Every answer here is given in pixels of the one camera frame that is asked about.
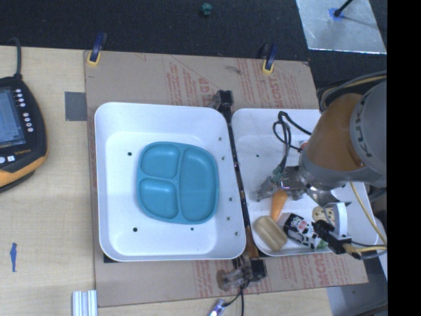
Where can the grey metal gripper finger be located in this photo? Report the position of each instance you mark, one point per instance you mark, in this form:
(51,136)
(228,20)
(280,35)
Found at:
(296,196)
(264,191)

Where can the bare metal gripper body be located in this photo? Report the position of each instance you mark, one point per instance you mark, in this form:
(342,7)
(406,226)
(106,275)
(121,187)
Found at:
(292,179)

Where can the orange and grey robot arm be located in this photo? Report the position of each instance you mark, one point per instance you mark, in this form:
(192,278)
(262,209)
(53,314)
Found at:
(332,137)

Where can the orange carrot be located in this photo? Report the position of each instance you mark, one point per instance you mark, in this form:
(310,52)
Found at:
(279,204)

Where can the beige biscuit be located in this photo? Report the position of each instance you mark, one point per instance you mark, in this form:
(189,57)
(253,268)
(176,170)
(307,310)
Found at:
(319,213)

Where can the black and white cow carton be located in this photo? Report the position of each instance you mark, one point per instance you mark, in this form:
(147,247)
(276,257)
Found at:
(301,229)

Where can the thin black and white rod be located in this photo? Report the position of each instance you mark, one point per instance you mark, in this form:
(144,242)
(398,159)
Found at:
(236,163)

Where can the beige bread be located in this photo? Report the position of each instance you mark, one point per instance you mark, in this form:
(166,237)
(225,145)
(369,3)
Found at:
(270,233)

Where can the white plastic tray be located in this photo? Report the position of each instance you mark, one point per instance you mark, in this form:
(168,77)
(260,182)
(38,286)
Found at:
(118,183)
(256,133)

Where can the blue divided plate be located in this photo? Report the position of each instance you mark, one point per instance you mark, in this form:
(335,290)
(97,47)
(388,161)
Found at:
(194,183)

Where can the brown cardboard board red print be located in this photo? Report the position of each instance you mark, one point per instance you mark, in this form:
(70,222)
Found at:
(197,77)

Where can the green broccoli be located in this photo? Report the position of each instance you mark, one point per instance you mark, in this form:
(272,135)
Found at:
(206,9)

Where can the black cylinder on white bracket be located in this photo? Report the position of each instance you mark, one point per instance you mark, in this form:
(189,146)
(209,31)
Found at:
(340,219)

